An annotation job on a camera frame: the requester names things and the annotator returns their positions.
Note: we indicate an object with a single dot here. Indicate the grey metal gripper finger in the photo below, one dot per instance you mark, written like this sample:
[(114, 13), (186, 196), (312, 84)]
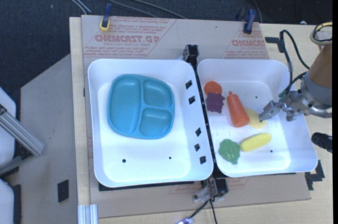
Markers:
[(273, 105), (265, 116)]

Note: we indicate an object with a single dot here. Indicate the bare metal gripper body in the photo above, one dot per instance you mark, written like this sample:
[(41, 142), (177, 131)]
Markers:
[(297, 104)]

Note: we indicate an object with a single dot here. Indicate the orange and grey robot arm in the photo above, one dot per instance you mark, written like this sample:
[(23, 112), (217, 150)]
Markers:
[(320, 72)]

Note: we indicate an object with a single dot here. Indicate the pale yellow flat toy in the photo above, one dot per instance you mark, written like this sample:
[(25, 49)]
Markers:
[(256, 122)]

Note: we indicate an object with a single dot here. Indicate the yellow toy corn cob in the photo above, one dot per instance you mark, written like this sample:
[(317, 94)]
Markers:
[(255, 142)]

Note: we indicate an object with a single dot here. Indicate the orange toy bottle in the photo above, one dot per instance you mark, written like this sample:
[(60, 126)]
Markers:
[(237, 112)]

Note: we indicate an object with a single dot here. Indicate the white plastic tray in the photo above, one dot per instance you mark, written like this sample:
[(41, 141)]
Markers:
[(153, 162), (287, 143)]

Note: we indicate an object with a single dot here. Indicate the green toy lettuce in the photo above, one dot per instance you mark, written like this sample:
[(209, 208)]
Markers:
[(228, 151)]

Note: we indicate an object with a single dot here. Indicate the purple toy grapes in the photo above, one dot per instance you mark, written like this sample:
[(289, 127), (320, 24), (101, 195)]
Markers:
[(214, 102)]

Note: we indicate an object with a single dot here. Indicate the thin black rod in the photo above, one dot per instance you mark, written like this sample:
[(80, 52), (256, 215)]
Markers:
[(207, 122)]

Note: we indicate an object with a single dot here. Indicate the orange round toy fruit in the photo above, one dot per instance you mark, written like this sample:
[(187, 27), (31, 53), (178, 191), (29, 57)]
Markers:
[(212, 87)]

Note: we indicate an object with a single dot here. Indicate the brown cardboard board red print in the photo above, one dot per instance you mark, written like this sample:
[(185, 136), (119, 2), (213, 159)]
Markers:
[(163, 38)]

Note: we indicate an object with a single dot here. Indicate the blue divided plate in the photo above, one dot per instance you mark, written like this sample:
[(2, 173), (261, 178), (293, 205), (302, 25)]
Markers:
[(126, 106)]

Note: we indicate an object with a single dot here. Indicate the black cylinder on white bracket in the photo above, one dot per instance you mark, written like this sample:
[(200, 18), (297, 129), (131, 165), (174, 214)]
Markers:
[(322, 140)]

